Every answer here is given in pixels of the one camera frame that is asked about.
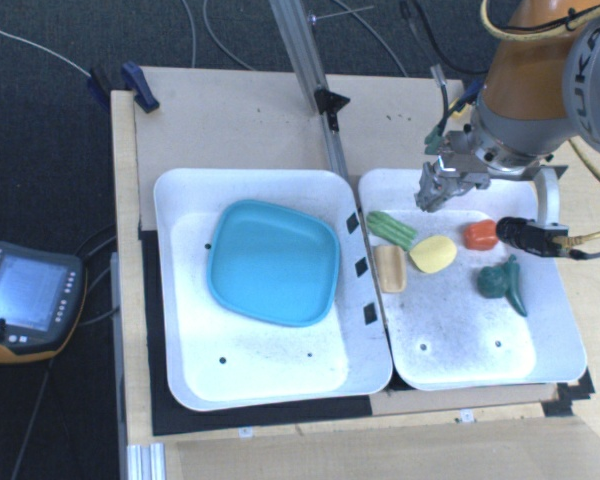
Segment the blue plate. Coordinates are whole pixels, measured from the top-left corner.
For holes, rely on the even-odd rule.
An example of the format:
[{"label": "blue plate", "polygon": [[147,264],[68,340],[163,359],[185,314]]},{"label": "blue plate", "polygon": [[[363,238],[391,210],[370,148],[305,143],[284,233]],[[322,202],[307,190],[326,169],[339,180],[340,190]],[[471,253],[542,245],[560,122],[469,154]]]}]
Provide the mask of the blue plate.
[{"label": "blue plate", "polygon": [[291,208],[242,200],[220,217],[207,282],[227,309],[305,327],[329,312],[339,266],[338,237],[326,223]]}]

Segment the green toy vegetable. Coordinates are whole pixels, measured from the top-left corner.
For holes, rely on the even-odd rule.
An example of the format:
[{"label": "green toy vegetable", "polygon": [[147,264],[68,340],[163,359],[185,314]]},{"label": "green toy vegetable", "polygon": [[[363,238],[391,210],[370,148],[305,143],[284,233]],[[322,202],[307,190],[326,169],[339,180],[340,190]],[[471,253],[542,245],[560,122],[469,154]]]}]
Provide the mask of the green toy vegetable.
[{"label": "green toy vegetable", "polygon": [[374,235],[388,240],[405,251],[411,248],[413,239],[417,234],[417,231],[411,226],[407,226],[391,215],[380,211],[367,214],[367,226]]},{"label": "green toy vegetable", "polygon": [[509,276],[500,266],[484,267],[478,274],[478,291],[488,299],[504,297],[509,289]]},{"label": "green toy vegetable", "polygon": [[506,297],[509,304],[521,316],[527,316],[527,310],[520,296],[520,265],[512,254],[509,260],[495,267],[484,267],[478,274],[478,291],[488,299]]},{"label": "green toy vegetable", "polygon": [[509,261],[502,265],[503,270],[507,274],[509,288],[505,293],[507,300],[520,315],[527,316],[527,310],[520,296],[520,265],[516,261],[515,255],[509,256]]}]

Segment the white plastic tray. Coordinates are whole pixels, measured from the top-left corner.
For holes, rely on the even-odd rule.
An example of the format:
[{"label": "white plastic tray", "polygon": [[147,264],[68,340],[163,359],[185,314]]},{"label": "white plastic tray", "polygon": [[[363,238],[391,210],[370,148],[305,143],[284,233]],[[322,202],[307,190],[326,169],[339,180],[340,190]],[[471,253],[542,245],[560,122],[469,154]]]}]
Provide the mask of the white plastic tray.
[{"label": "white plastic tray", "polygon": [[[356,203],[344,180],[326,171],[175,169],[158,179],[154,199],[167,376],[181,404],[210,411],[371,394],[387,385],[392,372],[388,339],[362,227],[349,231]],[[241,199],[287,206],[334,229],[341,265],[334,304],[324,320],[284,327],[224,309],[212,297],[207,244],[213,247],[225,208]],[[364,264],[368,270],[361,273]],[[376,320],[369,318],[370,306]]]},{"label": "white plastic tray", "polygon": [[[570,382],[586,368],[580,333],[555,260],[499,243],[491,251],[464,247],[464,227],[505,216],[536,218],[532,186],[495,180],[425,213],[415,204],[420,171],[378,169],[359,183],[364,215],[380,210],[418,230],[414,243],[436,234],[458,245],[454,263],[424,274],[407,259],[407,287],[382,294],[396,371],[409,385],[437,390],[495,384]],[[369,234],[371,247],[387,243]],[[520,290],[528,317],[506,299],[485,299],[476,288],[484,266],[515,254],[521,266]]]}]

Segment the gray carpet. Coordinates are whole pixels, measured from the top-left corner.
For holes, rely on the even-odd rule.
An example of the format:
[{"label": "gray carpet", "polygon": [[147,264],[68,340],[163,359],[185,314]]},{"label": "gray carpet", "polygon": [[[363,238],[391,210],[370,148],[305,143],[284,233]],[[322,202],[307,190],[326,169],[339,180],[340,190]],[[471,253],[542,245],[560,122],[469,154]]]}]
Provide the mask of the gray carpet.
[{"label": "gray carpet", "polygon": [[[196,66],[243,69],[205,30],[204,0],[186,1],[195,20]],[[430,76],[427,56],[400,17],[399,0],[341,1],[351,8],[373,5],[360,15],[410,76]],[[450,59],[472,70],[488,67],[496,42],[478,22],[480,0],[418,1]],[[341,10],[329,0],[304,2],[317,16]],[[506,19],[515,4],[498,0],[498,15]],[[244,62],[259,70],[290,70],[267,0],[210,0],[208,13],[215,34]],[[128,60],[191,65],[192,36],[178,0],[0,0],[0,29],[86,70],[101,66],[116,88],[123,87],[119,71]],[[327,73],[402,76],[351,16],[320,21],[316,40]],[[445,73],[472,79],[449,68]],[[70,253],[114,221],[110,117],[88,93],[86,77],[48,53],[0,36],[0,240]],[[112,250],[90,262],[93,275],[106,268]],[[89,296],[85,315],[109,308],[110,288],[103,282]],[[0,367],[0,480],[14,471],[46,367]],[[110,321],[79,329],[50,379],[18,478],[117,478]]]}]

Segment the aluminum rod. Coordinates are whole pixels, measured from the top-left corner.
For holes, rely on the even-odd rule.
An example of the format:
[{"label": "aluminum rod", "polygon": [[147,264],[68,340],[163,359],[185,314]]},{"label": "aluminum rod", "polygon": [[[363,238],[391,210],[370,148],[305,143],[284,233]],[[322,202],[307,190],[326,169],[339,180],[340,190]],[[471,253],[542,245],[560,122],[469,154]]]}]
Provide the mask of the aluminum rod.
[{"label": "aluminum rod", "polygon": [[[329,89],[318,48],[302,0],[269,0],[291,65],[309,108],[319,113],[318,89]],[[329,128],[326,114],[320,116],[331,170],[349,181],[340,135]]]}]

